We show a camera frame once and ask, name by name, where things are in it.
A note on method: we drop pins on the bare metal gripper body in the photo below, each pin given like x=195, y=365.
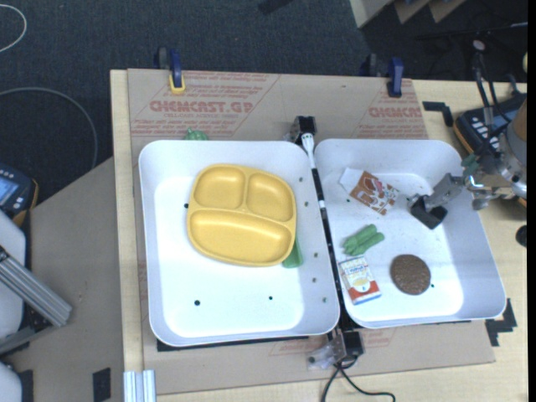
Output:
x=513, y=179

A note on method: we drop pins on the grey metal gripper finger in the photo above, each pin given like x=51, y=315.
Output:
x=448, y=189

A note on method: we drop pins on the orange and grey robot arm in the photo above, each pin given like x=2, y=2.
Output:
x=520, y=136

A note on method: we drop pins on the orange and white carton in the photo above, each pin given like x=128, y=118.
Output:
x=372, y=193

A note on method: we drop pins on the white plastic tray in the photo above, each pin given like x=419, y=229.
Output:
x=456, y=266
x=234, y=304

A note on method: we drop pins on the brown round biscuit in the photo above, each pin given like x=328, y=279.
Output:
x=410, y=274

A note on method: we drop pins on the green toy beans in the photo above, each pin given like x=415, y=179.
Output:
x=362, y=240

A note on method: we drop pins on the thin black and white rod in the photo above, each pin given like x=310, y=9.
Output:
x=322, y=203

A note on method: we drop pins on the red and white soup packet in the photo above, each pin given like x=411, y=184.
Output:
x=360, y=281

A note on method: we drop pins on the green toy cucumber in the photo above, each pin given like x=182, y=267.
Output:
x=295, y=259

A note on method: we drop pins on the yellow divided plate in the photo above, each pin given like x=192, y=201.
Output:
x=238, y=224

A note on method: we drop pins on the green toy pepper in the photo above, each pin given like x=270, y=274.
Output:
x=196, y=135

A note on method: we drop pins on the brown cardboard board red print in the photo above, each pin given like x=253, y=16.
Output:
x=234, y=367

